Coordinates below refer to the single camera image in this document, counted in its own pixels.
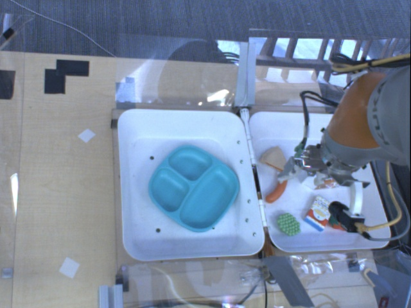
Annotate orange sausage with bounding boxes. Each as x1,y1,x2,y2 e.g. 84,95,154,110
265,179,288,204

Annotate blue divided plate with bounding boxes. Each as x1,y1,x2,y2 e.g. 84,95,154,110
148,144,241,233

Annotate white plastic tray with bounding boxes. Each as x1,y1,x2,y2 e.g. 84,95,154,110
249,111,392,253
116,108,266,262

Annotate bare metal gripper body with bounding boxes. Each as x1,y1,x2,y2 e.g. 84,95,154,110
292,144,347,183

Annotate orange carrot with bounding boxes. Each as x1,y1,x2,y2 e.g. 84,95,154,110
328,216,347,232

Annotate white and orange packet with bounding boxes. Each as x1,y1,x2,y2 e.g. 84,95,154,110
312,175,340,191

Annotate green grapes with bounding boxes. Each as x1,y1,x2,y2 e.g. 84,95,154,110
276,212,302,237

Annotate tan bread slice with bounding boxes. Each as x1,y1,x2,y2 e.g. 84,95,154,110
259,146,288,172

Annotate white red blue carton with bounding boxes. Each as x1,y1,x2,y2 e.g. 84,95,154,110
302,195,331,232

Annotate black cylinder on white bracket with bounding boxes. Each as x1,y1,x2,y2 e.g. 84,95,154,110
328,180,371,234

